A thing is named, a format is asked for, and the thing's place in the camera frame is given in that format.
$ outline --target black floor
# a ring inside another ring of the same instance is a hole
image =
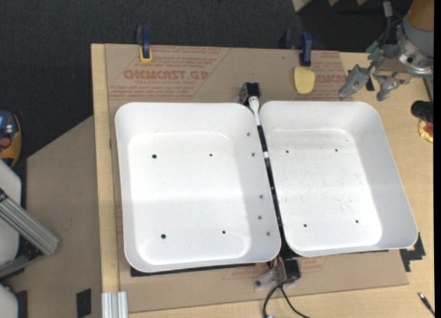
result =
[[[412,0],[391,0],[405,14]],[[91,43],[277,48],[286,29],[314,48],[363,52],[382,32],[381,0],[0,0],[0,109],[15,113],[28,157],[93,113]]]

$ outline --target blue clamp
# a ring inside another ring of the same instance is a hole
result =
[[[300,64],[309,67],[311,65],[312,36],[304,32],[300,38],[300,47],[302,52],[299,54]]]
[[[139,44],[139,57],[142,63],[152,61],[152,48],[150,47],[150,31],[147,26],[138,26],[136,29],[136,42]]]

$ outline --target wooden table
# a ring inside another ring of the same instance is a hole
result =
[[[358,63],[367,66],[363,53],[341,53],[345,70]],[[99,189],[99,225],[103,292],[118,292],[119,271],[112,185],[112,160],[109,148],[110,127],[107,106],[105,45],[92,45],[92,79],[96,162]],[[393,91],[391,98],[377,102],[376,95],[362,89],[353,96],[371,104],[380,114],[411,204],[426,250],[422,261],[412,261],[409,285],[295,297],[293,305],[309,317],[430,317],[418,297],[422,292],[434,307],[433,242],[433,144],[418,135],[418,120],[410,113],[414,101],[427,100],[423,82],[416,79]],[[262,302],[248,301],[194,308],[140,312],[130,317],[262,317]],[[272,299],[268,312],[277,317],[294,317],[284,299]]]

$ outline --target yellow pad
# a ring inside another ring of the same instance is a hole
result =
[[[298,66],[294,69],[294,84],[299,94],[307,94],[314,89],[316,75],[311,69]]]

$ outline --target pen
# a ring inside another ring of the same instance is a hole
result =
[[[435,315],[435,311],[432,309],[432,306],[430,305],[427,298],[421,292],[419,292],[418,295],[420,296],[421,301],[425,304],[425,306],[432,312],[433,315]]]

